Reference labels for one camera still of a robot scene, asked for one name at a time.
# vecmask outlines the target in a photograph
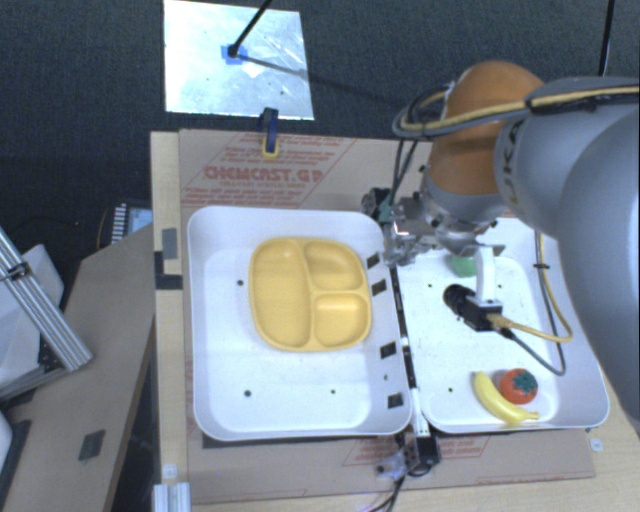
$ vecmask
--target banana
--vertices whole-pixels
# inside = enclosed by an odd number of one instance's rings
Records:
[[[485,409],[511,425],[518,425],[524,420],[540,419],[537,412],[529,412],[503,397],[484,372],[476,373],[473,379],[473,389]]]

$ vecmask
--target blue tape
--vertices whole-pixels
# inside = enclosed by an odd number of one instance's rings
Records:
[[[230,64],[232,66],[238,66],[240,64],[242,64],[242,59],[240,59],[239,57],[248,57],[249,53],[247,52],[247,49],[244,46],[240,46],[240,48],[238,48],[238,57],[229,57],[229,47],[231,45],[223,45],[220,47],[220,53],[222,55],[222,58],[224,59],[224,61],[227,64]]]
[[[278,109],[265,108],[258,118],[258,131],[266,132],[265,150],[267,153],[275,153],[276,139],[278,136]]]

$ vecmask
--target table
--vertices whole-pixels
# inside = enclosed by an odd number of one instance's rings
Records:
[[[156,272],[162,279],[182,274],[180,251],[163,258],[163,237],[170,230],[180,247],[180,208],[175,205],[180,191],[179,136],[152,134],[152,187],[154,206],[154,251]],[[157,291],[157,352],[160,408],[160,463],[162,481],[188,481],[187,419],[185,410],[185,354],[183,301],[180,290],[164,286]],[[596,477],[581,480],[512,483],[464,488],[402,492],[398,511],[428,510],[625,510],[640,503],[640,442],[627,422],[609,386],[611,413],[603,426],[585,436],[593,447]],[[323,511],[363,510],[380,503],[375,494],[268,500],[215,505],[196,505],[205,511]]]

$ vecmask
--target yellow divided plate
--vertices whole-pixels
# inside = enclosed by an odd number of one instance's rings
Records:
[[[347,348],[371,328],[369,286],[360,258],[319,238],[273,238],[249,268],[253,321],[271,345],[298,352]]]

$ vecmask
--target toy tomato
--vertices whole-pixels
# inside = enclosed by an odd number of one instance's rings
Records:
[[[528,404],[538,394],[538,382],[527,370],[515,368],[502,377],[500,393],[512,404]]]

